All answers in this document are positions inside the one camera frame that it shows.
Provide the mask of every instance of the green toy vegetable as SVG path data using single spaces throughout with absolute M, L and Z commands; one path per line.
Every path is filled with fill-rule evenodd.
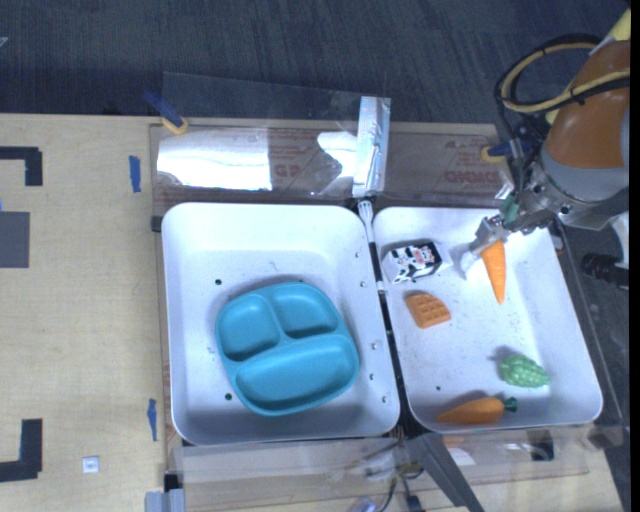
M 512 386 L 539 388 L 549 384 L 549 375 L 535 361 L 521 355 L 507 357 L 500 364 L 502 379 Z

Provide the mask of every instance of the small box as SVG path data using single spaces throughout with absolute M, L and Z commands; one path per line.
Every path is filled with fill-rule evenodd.
M 401 283 L 435 274 L 450 265 L 445 247 L 433 241 L 391 249 L 382 259 L 382 270 L 391 283 Z

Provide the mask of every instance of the white square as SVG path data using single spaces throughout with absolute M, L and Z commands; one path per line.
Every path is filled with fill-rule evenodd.
M 97 473 L 100 471 L 100 457 L 93 455 L 92 457 L 82 458 L 83 473 Z

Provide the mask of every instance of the toy carrot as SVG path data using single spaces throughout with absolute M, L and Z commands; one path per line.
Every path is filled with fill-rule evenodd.
M 471 400 L 458 407 L 454 407 L 436 418 L 437 421 L 447 423 L 491 423 L 502 418 L 504 411 L 516 412 L 518 401 L 511 397 L 504 402 L 499 398 L 487 396 Z
M 502 239 L 498 240 L 482 251 L 481 255 L 484 266 L 487 269 L 487 274 L 489 275 L 493 293 L 498 300 L 498 304 L 502 304 L 504 302 L 507 284 L 507 263 L 504 252 L 504 242 Z

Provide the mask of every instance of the gray square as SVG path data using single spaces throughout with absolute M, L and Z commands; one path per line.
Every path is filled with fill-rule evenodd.
M 0 268 L 29 268 L 29 212 L 0 212 Z

